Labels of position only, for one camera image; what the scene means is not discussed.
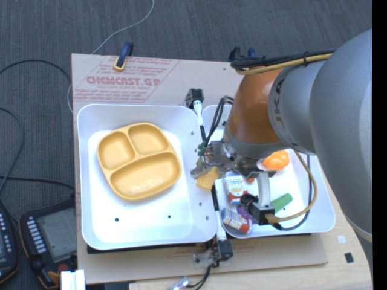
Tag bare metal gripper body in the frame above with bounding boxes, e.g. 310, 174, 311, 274
206, 140, 276, 178

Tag white and red carton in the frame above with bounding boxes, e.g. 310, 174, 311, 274
223, 175, 250, 206

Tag thin black and white rod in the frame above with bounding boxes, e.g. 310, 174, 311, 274
192, 100, 228, 242

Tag purple toy grapes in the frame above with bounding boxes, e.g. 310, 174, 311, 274
236, 204, 252, 224

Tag orange toy croissant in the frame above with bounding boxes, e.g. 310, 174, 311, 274
262, 150, 291, 172

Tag white and orange carton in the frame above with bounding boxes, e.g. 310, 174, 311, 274
221, 207, 253, 235

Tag yellow divided plate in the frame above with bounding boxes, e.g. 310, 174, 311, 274
96, 122, 183, 201

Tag green cylinder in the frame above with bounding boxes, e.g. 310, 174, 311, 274
270, 193, 294, 214

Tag white plastic tray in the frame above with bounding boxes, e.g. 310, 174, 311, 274
200, 104, 336, 240
76, 103, 219, 251

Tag brown cardboard board red print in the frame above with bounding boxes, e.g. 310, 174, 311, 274
71, 53, 329, 285

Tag black cylinder on white bracket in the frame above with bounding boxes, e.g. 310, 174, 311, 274
239, 171, 276, 226

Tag black block with thin wires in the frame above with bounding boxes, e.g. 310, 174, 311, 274
192, 239, 235, 269
185, 88, 205, 107

